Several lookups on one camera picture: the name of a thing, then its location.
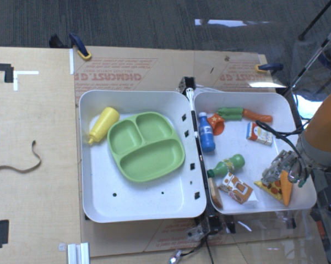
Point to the blue bottle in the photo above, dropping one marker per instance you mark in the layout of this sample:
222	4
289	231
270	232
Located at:
206	137

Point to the white plastic tray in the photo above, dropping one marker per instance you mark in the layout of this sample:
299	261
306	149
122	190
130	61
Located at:
236	150
143	199

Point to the thin black and white rod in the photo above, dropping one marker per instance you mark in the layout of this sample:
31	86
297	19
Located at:
194	120

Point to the red cup with yellow star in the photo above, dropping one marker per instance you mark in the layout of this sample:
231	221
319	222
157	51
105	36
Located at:
218	125

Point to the orange and white carton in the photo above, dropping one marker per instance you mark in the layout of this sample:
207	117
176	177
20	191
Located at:
238	188

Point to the yellow pizza slice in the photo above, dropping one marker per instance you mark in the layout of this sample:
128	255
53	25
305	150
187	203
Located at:
286	188

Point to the yellow squeeze bottle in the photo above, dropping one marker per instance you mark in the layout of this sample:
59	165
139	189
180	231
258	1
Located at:
103	125

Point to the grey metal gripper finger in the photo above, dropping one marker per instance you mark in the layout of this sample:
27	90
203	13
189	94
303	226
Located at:
268	173
277	177

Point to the orange carrot with green top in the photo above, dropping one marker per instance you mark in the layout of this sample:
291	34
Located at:
253	115

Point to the green divided plate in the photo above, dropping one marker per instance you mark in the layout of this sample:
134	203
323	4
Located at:
146	147

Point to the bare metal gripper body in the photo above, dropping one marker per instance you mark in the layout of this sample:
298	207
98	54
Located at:
286	159

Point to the green bottle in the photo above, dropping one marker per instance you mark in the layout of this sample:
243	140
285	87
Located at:
228	165

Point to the red and white carton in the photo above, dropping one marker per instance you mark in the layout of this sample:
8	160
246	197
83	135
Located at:
259	135

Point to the brown cardboard board red print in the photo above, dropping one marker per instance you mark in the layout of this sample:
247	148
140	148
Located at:
154	67

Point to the brown curled strip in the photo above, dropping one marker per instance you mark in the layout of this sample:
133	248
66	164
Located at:
22	170

